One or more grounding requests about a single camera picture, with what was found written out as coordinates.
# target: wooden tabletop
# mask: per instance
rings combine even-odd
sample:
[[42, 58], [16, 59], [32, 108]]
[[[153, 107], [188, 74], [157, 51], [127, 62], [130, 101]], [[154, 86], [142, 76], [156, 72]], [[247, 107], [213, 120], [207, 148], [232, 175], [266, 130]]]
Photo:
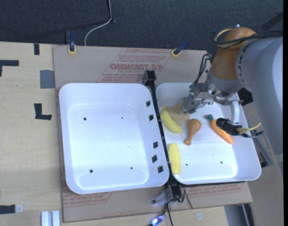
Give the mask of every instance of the wooden tabletop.
[[[0, 42], [0, 60], [19, 60], [19, 66], [3, 66], [0, 76], [0, 205], [23, 206], [23, 212], [0, 215], [0, 226], [40, 225], [42, 211], [62, 215], [55, 89], [40, 87], [40, 71], [53, 71], [52, 45], [40, 44], [40, 55], [34, 55], [33, 44]], [[51, 120], [35, 119], [36, 103]], [[145, 226], [155, 216], [76, 223], [60, 218], [61, 225], [70, 226]], [[175, 226], [228, 225], [224, 207], [174, 211], [171, 216]], [[171, 224], [166, 220], [162, 225]]]

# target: banana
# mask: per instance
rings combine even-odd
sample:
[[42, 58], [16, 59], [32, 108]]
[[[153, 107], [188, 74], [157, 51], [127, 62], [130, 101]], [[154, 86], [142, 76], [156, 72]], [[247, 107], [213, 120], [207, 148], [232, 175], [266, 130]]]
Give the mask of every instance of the banana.
[[182, 128], [171, 118], [169, 112], [166, 110], [166, 107], [163, 106], [162, 108], [161, 119], [166, 127], [174, 133], [182, 133]]
[[169, 159], [173, 174], [180, 174], [181, 172], [181, 155], [176, 143], [170, 143], [168, 148]]

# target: empty white tray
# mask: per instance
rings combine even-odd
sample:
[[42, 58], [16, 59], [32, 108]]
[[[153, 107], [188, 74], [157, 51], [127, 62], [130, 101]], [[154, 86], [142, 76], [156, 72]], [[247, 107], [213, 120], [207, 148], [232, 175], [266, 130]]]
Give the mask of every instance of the empty white tray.
[[66, 182], [78, 194], [161, 186], [169, 169], [149, 89], [71, 83], [59, 93]]
[[[164, 83], [156, 89], [156, 97], [160, 112], [162, 106], [182, 104], [183, 98], [189, 94], [191, 83]], [[238, 100], [236, 94], [231, 99]], [[171, 132], [164, 124], [164, 135], [167, 146], [177, 143], [181, 155], [181, 172], [175, 175], [176, 180], [185, 185], [210, 184], [255, 180], [260, 176], [261, 166], [253, 140], [242, 136], [233, 136], [231, 145], [213, 131], [206, 115], [212, 114], [214, 119], [231, 118], [229, 106], [218, 103], [198, 108], [190, 114], [190, 119], [200, 120], [202, 126], [190, 146], [183, 143], [188, 134], [188, 125], [182, 125], [183, 132]], [[247, 128], [242, 108], [240, 108], [240, 123]]]

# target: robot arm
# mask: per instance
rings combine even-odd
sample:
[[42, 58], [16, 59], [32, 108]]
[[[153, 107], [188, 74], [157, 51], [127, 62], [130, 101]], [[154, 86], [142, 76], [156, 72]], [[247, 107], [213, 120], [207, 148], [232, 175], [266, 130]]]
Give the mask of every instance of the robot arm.
[[[218, 37], [228, 32], [223, 41]], [[257, 113], [275, 154], [283, 151], [283, 37], [281, 32], [258, 34], [245, 27], [227, 28], [213, 37], [219, 47], [205, 83], [192, 84], [184, 112], [213, 102], [230, 105], [230, 120], [218, 126], [239, 135], [237, 105], [229, 98], [241, 88], [252, 93]]]

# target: cardboard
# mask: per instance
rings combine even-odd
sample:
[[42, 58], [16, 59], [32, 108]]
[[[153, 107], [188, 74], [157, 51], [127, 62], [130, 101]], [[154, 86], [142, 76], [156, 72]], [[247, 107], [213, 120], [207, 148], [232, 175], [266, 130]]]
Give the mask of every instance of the cardboard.
[[[193, 82], [206, 52], [183, 50], [176, 58], [170, 52], [169, 49], [79, 46], [76, 54], [70, 55], [67, 46], [53, 47], [64, 222], [163, 212], [163, 207], [151, 205], [151, 198], [159, 195], [163, 187], [87, 195], [75, 194], [67, 187], [58, 95], [68, 83], [139, 82], [145, 70], [155, 71], [156, 87], [165, 82]], [[185, 192], [185, 200], [172, 204], [171, 210], [252, 202], [247, 182], [186, 187]]]

